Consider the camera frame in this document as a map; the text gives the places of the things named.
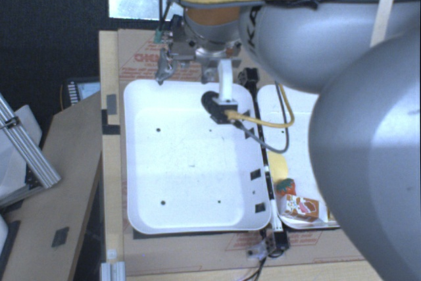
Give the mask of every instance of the red object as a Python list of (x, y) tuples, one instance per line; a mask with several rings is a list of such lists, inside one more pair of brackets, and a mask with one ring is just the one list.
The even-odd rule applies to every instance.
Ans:
[(286, 178), (275, 184), (275, 193), (280, 197), (285, 194), (297, 195), (295, 192), (294, 179)]

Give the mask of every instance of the wooden plank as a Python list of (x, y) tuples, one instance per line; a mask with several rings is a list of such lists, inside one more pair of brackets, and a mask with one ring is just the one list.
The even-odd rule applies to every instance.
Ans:
[[(127, 281), (232, 281), (243, 280), (256, 269), (216, 270), (127, 277)], [(381, 278), (366, 261), (313, 265), (265, 267), (259, 281), (379, 281)]]
[[(108, 110), (107, 96), (115, 95), (116, 112), (108, 123), (120, 125), (118, 94), (118, 40), (116, 32), (99, 33), (101, 108)], [(123, 223), (120, 135), (103, 135), (103, 179), (105, 210), (105, 249), (107, 262), (123, 261)]]
[[(99, 108), (96, 94), (54, 117), (43, 153), (62, 180), (6, 214), (21, 224), (3, 280), (73, 279), (99, 177)], [(52, 247), (63, 228), (65, 243)]]

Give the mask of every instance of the black floor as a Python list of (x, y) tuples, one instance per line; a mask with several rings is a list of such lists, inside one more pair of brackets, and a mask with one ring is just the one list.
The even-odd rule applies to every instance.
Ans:
[[(107, 7), (108, 0), (0, 0), (0, 93), (13, 109), (29, 104), (44, 131), (59, 111), (61, 84), (98, 76), (99, 30), (156, 26), (110, 19)], [(75, 280), (96, 277), (98, 209), (96, 203)]]

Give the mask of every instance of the white cable tie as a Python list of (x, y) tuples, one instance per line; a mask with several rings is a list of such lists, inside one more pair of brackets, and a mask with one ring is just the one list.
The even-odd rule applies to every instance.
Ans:
[(373, 33), (371, 35), (370, 47), (381, 43), (385, 39), (387, 25), (392, 12), (393, 1), (394, 0), (379, 0), (376, 20), (374, 21)]

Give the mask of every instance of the tray containing objects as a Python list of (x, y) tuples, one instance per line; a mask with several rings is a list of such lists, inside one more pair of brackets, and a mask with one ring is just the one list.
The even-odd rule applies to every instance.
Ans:
[[(218, 88), (136, 80), (124, 90), (128, 218), (137, 231), (245, 231), (268, 224), (260, 145), (231, 124), (215, 123), (201, 104), (205, 92)], [(254, 116), (245, 88), (234, 85), (233, 98), (240, 112)]]
[[(268, 151), (269, 167), (274, 181), (278, 213), (282, 222), (298, 230), (337, 228), (312, 172), (308, 151), (308, 129), (312, 108), (318, 95), (285, 88), (295, 115), (288, 128), (289, 145), (282, 154)], [(275, 85), (262, 87), (257, 95), (263, 120), (283, 123), (280, 98)], [(285, 130), (263, 126), (265, 142), (276, 149), (285, 148)]]

